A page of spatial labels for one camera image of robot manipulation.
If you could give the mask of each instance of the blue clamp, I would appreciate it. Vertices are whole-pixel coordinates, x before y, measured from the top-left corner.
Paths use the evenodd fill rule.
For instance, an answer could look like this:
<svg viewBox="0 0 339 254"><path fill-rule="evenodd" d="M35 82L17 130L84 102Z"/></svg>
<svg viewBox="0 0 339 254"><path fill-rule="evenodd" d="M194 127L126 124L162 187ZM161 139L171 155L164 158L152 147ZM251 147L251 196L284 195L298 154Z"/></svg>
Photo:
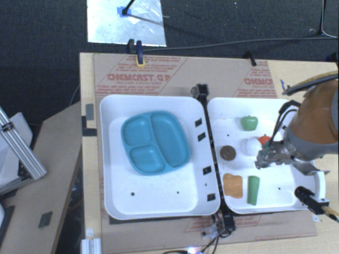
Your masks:
<svg viewBox="0 0 339 254"><path fill-rule="evenodd" d="M141 40L137 41L137 45L135 48L134 39L130 39L127 43L126 53L136 54L136 64L138 68L142 68L146 65L144 53L142 51L142 43Z"/></svg>

